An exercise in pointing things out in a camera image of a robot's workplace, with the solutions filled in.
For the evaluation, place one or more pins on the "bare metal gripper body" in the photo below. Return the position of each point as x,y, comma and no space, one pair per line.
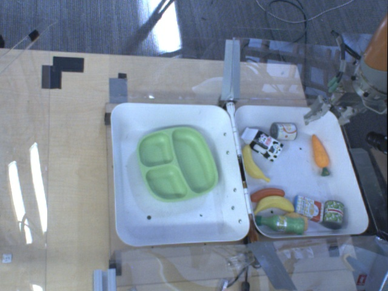
371,97

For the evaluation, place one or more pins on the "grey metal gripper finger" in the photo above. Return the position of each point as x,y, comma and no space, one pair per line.
345,115
316,109

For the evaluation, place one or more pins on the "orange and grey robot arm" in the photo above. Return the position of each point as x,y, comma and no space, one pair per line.
377,47

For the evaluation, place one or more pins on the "silver can with red label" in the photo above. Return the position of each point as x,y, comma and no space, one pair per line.
285,131

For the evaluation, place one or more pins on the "orange carrot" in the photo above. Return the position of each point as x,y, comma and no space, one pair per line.
320,153

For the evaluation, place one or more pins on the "black and white milk carton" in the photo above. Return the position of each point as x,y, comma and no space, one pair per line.
268,145

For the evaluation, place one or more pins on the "white plastic tray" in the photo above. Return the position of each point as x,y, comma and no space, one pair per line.
169,223
303,174

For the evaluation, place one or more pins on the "yellow banana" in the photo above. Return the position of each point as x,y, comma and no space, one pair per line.
251,164
274,204

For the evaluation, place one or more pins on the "green can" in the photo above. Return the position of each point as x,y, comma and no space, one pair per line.
333,212

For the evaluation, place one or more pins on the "red sausage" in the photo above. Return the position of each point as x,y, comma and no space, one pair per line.
266,193

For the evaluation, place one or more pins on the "red and white juice carton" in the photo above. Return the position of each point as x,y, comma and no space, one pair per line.
309,208

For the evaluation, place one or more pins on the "green bottle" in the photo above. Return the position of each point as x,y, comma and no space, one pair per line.
282,224

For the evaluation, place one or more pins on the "green divided plate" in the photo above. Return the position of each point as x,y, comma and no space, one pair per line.
188,156

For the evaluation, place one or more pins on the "black cylinder on white bracket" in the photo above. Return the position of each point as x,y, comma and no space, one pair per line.
378,142

